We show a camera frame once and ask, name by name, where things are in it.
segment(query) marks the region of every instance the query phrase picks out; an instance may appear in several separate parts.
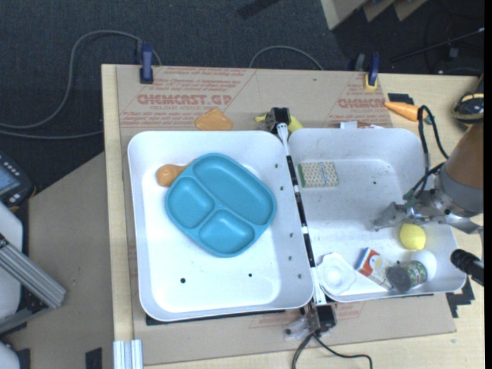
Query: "orange marker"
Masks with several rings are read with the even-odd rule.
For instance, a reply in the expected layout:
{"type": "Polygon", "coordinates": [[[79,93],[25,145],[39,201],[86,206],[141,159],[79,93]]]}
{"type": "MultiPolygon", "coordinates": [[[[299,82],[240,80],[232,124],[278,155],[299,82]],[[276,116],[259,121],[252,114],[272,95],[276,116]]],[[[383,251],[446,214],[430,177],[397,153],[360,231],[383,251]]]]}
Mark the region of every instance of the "orange marker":
{"type": "MultiPolygon", "coordinates": [[[[413,104],[407,104],[405,102],[394,102],[394,101],[386,101],[384,103],[384,106],[396,113],[398,113],[401,116],[404,116],[405,118],[412,120],[412,121],[418,121],[418,109],[416,105],[413,104]]],[[[427,112],[424,111],[422,114],[422,117],[424,120],[427,120],[427,112]]]]}

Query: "white tray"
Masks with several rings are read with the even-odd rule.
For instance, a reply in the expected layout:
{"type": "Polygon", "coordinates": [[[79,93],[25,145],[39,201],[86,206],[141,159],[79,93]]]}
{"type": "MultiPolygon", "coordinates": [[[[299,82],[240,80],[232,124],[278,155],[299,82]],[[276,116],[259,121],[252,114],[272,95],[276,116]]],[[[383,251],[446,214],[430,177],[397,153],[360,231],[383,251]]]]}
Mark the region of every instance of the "white tray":
{"type": "MultiPolygon", "coordinates": [[[[339,180],[330,188],[301,188],[311,245],[316,264],[334,252],[356,267],[362,251],[369,247],[393,262],[409,261],[414,253],[400,243],[399,227],[376,232],[372,222],[424,174],[424,156],[419,138],[400,128],[326,129],[295,131],[289,140],[294,165],[332,161],[339,180]]],[[[456,291],[466,275],[450,262],[457,249],[451,227],[432,223],[423,226],[426,250],[437,259],[432,281],[402,294],[387,290],[356,272],[355,282],[340,294],[327,294],[340,302],[456,291]]]]}
{"type": "Polygon", "coordinates": [[[128,145],[138,284],[145,312],[159,321],[299,308],[313,294],[294,191],[280,141],[264,131],[146,131],[128,145]],[[277,213],[244,253],[219,258],[185,236],[165,212],[155,172],[217,152],[273,192],[277,213]]]}

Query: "yellow ball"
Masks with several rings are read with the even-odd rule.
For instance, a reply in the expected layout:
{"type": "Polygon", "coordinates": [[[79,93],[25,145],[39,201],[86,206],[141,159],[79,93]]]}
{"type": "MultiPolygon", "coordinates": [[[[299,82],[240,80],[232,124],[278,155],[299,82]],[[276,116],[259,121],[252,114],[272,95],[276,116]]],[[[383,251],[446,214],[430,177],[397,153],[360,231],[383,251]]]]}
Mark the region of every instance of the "yellow ball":
{"type": "Polygon", "coordinates": [[[425,247],[425,231],[420,225],[403,224],[400,229],[400,240],[407,249],[422,250],[425,247]]]}

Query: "blue divided plate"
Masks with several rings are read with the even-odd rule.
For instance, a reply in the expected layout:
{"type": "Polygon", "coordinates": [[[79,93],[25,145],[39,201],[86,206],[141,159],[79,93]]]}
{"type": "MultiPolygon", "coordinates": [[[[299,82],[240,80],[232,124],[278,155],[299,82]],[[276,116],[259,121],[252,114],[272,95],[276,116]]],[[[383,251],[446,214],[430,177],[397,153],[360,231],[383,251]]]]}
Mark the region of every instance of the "blue divided plate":
{"type": "Polygon", "coordinates": [[[218,257],[234,257],[256,242],[275,216],[271,191],[228,156],[194,160],[165,196],[169,218],[188,237],[218,257]]]}

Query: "robotic arm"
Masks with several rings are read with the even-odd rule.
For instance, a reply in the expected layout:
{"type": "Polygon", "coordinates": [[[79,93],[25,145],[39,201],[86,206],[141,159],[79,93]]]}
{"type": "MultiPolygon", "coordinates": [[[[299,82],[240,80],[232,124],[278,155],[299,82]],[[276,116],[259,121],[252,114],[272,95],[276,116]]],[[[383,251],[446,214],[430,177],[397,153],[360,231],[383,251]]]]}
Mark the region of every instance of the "robotic arm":
{"type": "MultiPolygon", "coordinates": [[[[467,234],[478,233],[484,239],[484,227],[471,218],[484,212],[484,77],[477,92],[465,95],[451,114],[468,126],[450,157],[428,170],[404,196],[403,204],[391,203],[374,221],[376,230],[403,222],[445,223],[467,234]],[[425,189],[428,179],[431,189],[425,189]]],[[[471,253],[456,250],[451,262],[484,285],[484,263],[471,253]]]]}

